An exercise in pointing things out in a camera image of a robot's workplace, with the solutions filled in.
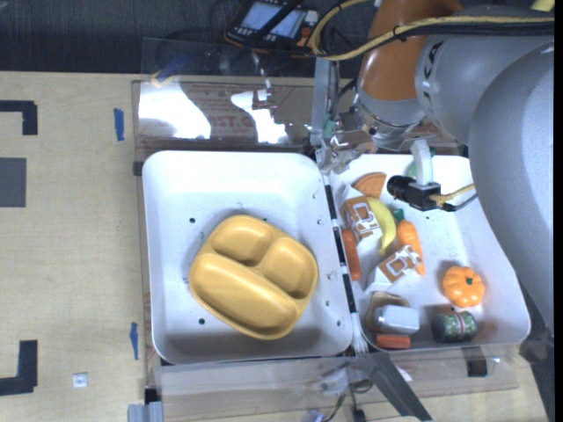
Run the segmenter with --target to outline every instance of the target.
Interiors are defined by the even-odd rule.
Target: small carton
[[[413,247],[404,245],[371,271],[366,280],[364,291],[386,291],[404,276],[415,272],[416,266],[421,262],[422,258]]]
[[[376,216],[369,207],[366,196],[356,191],[351,186],[346,186],[343,190],[340,200],[340,214],[344,219],[344,224],[352,230],[355,242],[360,241],[373,234],[381,236],[381,229],[377,223]]]

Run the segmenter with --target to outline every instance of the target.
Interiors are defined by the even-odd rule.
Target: dark background
[[[305,0],[320,13],[338,0]],[[535,0],[458,0],[464,6],[530,7]],[[147,38],[223,43],[238,0],[0,0],[0,70],[143,72]],[[349,40],[365,40],[374,14],[362,4],[334,23]],[[523,355],[532,363],[550,420],[555,419],[554,349],[529,302],[532,332]]]

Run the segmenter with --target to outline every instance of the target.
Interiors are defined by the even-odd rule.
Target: black corner marker
[[[0,100],[0,113],[21,113],[21,134],[38,134],[37,105],[32,100]]]
[[[19,341],[18,374],[0,378],[0,396],[33,392],[37,386],[37,340]]]

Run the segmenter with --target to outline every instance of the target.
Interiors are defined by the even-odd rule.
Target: gray square
[[[26,158],[0,158],[0,207],[26,207]]]

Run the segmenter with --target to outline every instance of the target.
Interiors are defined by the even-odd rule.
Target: tin can
[[[476,333],[477,321],[469,311],[432,317],[432,336],[436,342],[471,341]]]

